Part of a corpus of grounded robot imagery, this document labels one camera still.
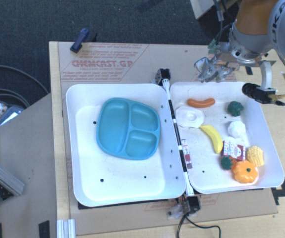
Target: wooden table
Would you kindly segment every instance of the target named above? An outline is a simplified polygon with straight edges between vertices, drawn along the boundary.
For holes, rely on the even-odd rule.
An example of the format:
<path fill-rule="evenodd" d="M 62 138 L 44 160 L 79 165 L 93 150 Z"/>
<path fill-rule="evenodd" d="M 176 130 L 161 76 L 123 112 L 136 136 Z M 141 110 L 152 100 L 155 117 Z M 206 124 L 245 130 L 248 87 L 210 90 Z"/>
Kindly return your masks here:
<path fill-rule="evenodd" d="M 206 51 L 206 46 L 197 46 L 196 50 Z M 53 112 L 53 135 L 54 135 L 54 155 L 56 174 L 56 194 L 57 194 L 57 219 L 70 219 L 70 207 L 67 184 L 67 168 L 65 157 L 64 123 L 62 118 L 62 97 L 59 68 L 58 42 L 49 43 L 50 50 L 50 71 L 51 71 L 51 96 Z M 278 59 L 276 53 L 271 50 L 267 60 L 276 60 L 272 66 L 273 83 L 272 87 L 278 90 L 278 94 L 285 94 L 285 68 Z M 254 75 L 248 76 L 244 68 L 235 72 L 238 81 L 261 84 L 261 73 L 258 68 L 253 70 Z M 275 147 L 277 149 L 282 167 L 285 173 L 285 106 L 262 105 L 262 109 L 271 132 Z M 278 214 L 244 217 L 237 219 L 218 220 L 199 223 L 203 226 L 218 225 L 222 231 L 222 237 L 285 237 L 285 197 L 279 198 Z M 93 235 L 78 236 L 82 238 L 145 238 L 145 237 L 176 237 L 177 225 L 168 225 L 154 228 L 134 229 L 127 231 L 100 233 Z M 200 229 L 184 222 L 180 231 L 181 237 L 218 237 L 217 229 Z"/>

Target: sausage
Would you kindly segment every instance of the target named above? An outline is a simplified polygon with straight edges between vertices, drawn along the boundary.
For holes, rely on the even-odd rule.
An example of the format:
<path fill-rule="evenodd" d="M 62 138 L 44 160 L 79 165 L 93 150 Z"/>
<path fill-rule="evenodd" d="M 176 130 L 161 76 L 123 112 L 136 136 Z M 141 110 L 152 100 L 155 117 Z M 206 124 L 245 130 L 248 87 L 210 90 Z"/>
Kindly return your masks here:
<path fill-rule="evenodd" d="M 214 104 L 215 103 L 215 99 L 209 98 L 209 99 L 206 99 L 204 101 L 197 101 L 197 100 L 194 100 L 194 99 L 190 98 L 190 99 L 187 100 L 187 103 L 188 103 L 188 105 L 190 105 L 192 107 L 195 107 L 195 108 L 205 108 L 205 107 L 209 107 L 212 104 Z"/>

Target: pumpkin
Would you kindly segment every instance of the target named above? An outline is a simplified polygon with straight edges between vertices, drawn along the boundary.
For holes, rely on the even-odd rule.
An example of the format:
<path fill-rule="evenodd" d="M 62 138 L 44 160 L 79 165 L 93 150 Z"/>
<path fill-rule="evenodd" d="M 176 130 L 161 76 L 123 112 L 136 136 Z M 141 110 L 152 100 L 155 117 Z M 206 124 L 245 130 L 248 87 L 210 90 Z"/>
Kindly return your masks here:
<path fill-rule="evenodd" d="M 236 181 L 241 183 L 254 182 L 258 176 L 256 165 L 248 160 L 238 161 L 232 171 Z"/>
<path fill-rule="evenodd" d="M 223 169 L 230 170 L 235 167 L 236 159 L 230 155 L 223 155 L 221 158 L 221 166 Z"/>

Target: yellow banana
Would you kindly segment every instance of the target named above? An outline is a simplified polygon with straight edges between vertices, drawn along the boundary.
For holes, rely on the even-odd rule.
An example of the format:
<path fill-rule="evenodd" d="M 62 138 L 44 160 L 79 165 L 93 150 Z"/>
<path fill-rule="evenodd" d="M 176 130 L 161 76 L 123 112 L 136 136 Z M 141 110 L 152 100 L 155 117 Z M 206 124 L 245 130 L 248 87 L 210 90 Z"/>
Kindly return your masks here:
<path fill-rule="evenodd" d="M 220 153 L 223 148 L 223 141 L 218 131 L 208 124 L 201 125 L 200 129 L 202 129 L 211 138 L 215 152 Z"/>

